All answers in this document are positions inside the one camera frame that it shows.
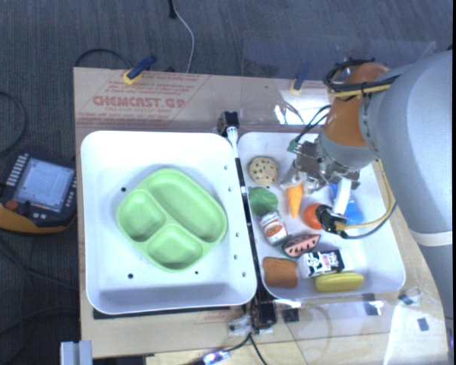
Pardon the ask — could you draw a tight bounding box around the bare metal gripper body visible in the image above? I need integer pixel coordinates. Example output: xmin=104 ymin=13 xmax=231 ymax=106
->
xmin=293 ymin=141 xmax=361 ymax=192

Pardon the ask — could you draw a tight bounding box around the orange toy carrot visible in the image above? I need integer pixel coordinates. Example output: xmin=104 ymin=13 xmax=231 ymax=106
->
xmin=286 ymin=182 xmax=304 ymax=220

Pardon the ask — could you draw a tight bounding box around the beige chocolate chip biscuit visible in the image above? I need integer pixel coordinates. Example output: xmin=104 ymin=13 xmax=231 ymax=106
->
xmin=249 ymin=155 xmax=280 ymax=186

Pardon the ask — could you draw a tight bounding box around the orange toy fruit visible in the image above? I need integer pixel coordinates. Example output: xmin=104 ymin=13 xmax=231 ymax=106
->
xmin=302 ymin=202 xmax=328 ymax=230

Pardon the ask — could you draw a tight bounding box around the green toy broccoli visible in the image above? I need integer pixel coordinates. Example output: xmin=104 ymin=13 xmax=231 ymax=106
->
xmin=248 ymin=186 xmax=280 ymax=217

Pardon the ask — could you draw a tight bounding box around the thin black and white rod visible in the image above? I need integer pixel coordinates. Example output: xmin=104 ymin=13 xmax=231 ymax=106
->
xmin=226 ymin=126 xmax=261 ymax=281

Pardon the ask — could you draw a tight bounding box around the blue plastic bottle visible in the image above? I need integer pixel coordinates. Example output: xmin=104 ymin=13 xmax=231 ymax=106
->
xmin=328 ymin=182 xmax=365 ymax=226

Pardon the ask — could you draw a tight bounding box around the small orange label can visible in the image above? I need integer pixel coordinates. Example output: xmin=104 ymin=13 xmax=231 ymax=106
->
xmin=258 ymin=210 xmax=290 ymax=246

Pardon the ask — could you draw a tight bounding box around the pink watermelon slice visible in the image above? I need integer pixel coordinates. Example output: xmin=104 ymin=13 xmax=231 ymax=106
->
xmin=282 ymin=233 xmax=322 ymax=260

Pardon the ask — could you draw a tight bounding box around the black and white milk carton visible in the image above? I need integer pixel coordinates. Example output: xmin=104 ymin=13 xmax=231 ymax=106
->
xmin=296 ymin=249 xmax=355 ymax=280

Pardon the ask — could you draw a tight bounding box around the brown toy bread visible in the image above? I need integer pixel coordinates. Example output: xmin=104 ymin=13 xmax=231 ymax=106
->
xmin=262 ymin=256 xmax=299 ymax=290

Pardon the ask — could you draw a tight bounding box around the white plastic tray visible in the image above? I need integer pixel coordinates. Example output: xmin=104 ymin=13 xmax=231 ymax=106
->
xmin=236 ymin=130 xmax=407 ymax=300
xmin=79 ymin=129 xmax=258 ymax=316

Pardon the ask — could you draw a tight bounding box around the yellow banana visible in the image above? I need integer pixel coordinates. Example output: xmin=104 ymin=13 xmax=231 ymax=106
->
xmin=314 ymin=271 xmax=366 ymax=294

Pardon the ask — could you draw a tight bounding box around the green divided plate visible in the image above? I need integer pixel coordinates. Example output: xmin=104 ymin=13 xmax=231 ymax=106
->
xmin=116 ymin=167 xmax=229 ymax=273

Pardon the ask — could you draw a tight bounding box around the brown cardboard board red print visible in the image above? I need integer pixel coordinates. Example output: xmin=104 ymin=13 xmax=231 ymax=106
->
xmin=72 ymin=66 xmax=444 ymax=359

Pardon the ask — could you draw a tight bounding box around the black cylinder on white bracket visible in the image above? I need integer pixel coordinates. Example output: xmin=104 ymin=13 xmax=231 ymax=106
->
xmin=314 ymin=179 xmax=353 ymax=236

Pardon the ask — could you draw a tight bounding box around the black block with thin wires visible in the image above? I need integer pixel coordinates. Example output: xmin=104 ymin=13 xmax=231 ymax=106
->
xmin=217 ymin=110 xmax=239 ymax=136
xmin=249 ymin=299 xmax=278 ymax=335

